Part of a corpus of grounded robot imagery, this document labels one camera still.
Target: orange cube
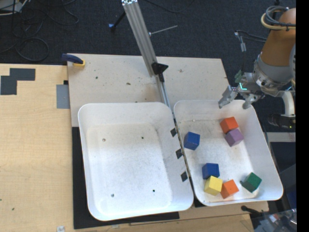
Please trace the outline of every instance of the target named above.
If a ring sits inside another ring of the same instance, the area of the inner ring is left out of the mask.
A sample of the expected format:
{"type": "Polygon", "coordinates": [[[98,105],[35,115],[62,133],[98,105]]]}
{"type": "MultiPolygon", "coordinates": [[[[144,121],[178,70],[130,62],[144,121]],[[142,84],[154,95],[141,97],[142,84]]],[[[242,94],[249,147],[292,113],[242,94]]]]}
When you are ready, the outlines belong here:
{"type": "Polygon", "coordinates": [[[221,189],[221,196],[225,199],[228,196],[231,196],[232,194],[238,192],[239,189],[235,184],[234,180],[229,180],[226,181],[222,184],[222,189],[221,189]]]}
{"type": "Polygon", "coordinates": [[[225,118],[220,122],[220,126],[225,134],[227,134],[230,130],[238,128],[238,123],[235,117],[225,118]]]}

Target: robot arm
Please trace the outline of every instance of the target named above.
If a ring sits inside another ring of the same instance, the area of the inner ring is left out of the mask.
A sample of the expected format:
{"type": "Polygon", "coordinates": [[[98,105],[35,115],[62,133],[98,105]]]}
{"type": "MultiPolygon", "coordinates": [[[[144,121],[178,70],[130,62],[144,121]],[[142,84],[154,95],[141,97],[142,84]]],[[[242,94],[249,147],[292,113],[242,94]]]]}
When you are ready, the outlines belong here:
{"type": "MultiPolygon", "coordinates": [[[[238,94],[245,99],[243,109],[247,109],[265,95],[281,97],[285,105],[285,114],[271,115],[269,122],[276,126],[292,128],[295,125],[295,90],[282,88],[289,82],[295,87],[296,8],[271,6],[262,15],[261,23],[271,31],[254,63],[253,72],[240,71],[235,76],[235,82],[239,85],[227,87],[218,102],[219,108],[232,102],[238,94]],[[278,21],[271,18],[274,12],[283,12],[278,21]]],[[[241,49],[245,51],[242,39],[241,49]]]]}

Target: wooden surface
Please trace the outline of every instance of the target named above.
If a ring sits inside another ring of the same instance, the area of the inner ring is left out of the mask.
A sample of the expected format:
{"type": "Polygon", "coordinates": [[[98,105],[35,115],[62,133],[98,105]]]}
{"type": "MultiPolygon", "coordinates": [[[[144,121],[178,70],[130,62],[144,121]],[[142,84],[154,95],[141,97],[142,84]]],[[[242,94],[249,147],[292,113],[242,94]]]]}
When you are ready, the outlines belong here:
{"type": "MultiPolygon", "coordinates": [[[[72,134],[70,109],[56,108],[56,85],[68,79],[67,66],[0,64],[35,68],[35,81],[18,81],[17,95],[0,95],[0,231],[56,232],[73,229],[72,134]]],[[[250,203],[267,210],[267,202],[250,203]]],[[[252,231],[240,205],[190,208],[177,221],[81,229],[112,231],[252,231]]]]}

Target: black bracket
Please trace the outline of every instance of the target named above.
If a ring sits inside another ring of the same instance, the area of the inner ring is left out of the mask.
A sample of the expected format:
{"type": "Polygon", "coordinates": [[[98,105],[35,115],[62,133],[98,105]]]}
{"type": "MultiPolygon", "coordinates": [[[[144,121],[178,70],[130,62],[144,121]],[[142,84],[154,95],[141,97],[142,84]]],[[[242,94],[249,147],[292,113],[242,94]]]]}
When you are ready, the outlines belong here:
{"type": "Polygon", "coordinates": [[[169,67],[166,64],[152,63],[151,67],[156,75],[159,75],[161,82],[164,82],[163,72],[169,67]]]}

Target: cube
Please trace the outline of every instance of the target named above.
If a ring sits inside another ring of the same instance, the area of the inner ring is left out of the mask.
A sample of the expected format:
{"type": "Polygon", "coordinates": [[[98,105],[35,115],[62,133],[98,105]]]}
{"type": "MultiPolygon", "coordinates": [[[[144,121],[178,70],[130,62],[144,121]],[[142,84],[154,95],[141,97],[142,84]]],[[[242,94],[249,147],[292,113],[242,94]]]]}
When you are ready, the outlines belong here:
{"type": "Polygon", "coordinates": [[[239,127],[235,117],[228,117],[228,118],[223,119],[220,122],[220,126],[224,134],[227,134],[230,130],[233,130],[239,127]]]}
{"type": "Polygon", "coordinates": [[[199,146],[199,138],[199,134],[189,131],[184,137],[183,146],[191,150],[196,150],[199,146]]]}
{"type": "Polygon", "coordinates": [[[239,189],[236,186],[235,181],[232,179],[222,184],[221,196],[225,199],[238,191],[239,189]]]}
{"type": "Polygon", "coordinates": [[[255,173],[251,172],[244,181],[240,181],[241,185],[246,188],[249,192],[255,191],[261,184],[262,179],[255,173]]]}
{"type": "Polygon", "coordinates": [[[206,180],[208,179],[211,175],[215,177],[220,176],[219,172],[219,164],[217,163],[206,163],[202,167],[202,173],[203,173],[203,179],[206,180]]]}
{"type": "Polygon", "coordinates": [[[216,196],[222,190],[223,180],[215,176],[210,176],[205,183],[204,192],[216,196]]]}
{"type": "Polygon", "coordinates": [[[230,147],[238,145],[243,140],[243,135],[239,129],[233,129],[225,135],[225,140],[230,147]]]}

